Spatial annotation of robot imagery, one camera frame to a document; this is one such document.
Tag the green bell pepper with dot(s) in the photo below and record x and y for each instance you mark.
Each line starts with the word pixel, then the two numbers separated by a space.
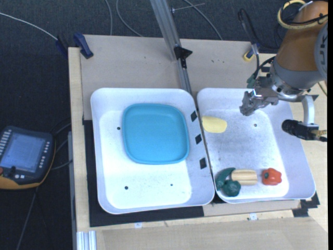
pixel 232 188

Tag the brown cardboard board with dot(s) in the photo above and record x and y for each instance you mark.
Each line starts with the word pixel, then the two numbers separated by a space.
pixel 130 66

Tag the green cucumber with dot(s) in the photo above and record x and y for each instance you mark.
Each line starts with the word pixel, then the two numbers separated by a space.
pixel 221 177

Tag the white plastic tray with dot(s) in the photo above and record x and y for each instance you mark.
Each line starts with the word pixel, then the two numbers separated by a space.
pixel 249 150
pixel 145 181

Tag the black cylinder on white bracket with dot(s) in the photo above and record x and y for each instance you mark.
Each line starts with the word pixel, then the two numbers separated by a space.
pixel 299 127

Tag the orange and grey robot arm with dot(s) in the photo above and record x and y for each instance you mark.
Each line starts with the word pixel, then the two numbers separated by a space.
pixel 299 48

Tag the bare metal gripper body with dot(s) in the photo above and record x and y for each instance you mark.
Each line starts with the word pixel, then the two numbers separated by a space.
pixel 270 91

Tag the blue plate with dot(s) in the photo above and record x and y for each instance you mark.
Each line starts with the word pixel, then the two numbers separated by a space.
pixel 156 134

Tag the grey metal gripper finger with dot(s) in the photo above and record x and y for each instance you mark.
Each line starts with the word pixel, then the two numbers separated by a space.
pixel 256 105
pixel 245 104

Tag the red bell pepper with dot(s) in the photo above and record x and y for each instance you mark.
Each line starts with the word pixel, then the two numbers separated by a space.
pixel 271 176

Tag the beige striped bread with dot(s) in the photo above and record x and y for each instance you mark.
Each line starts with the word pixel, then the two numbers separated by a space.
pixel 244 177

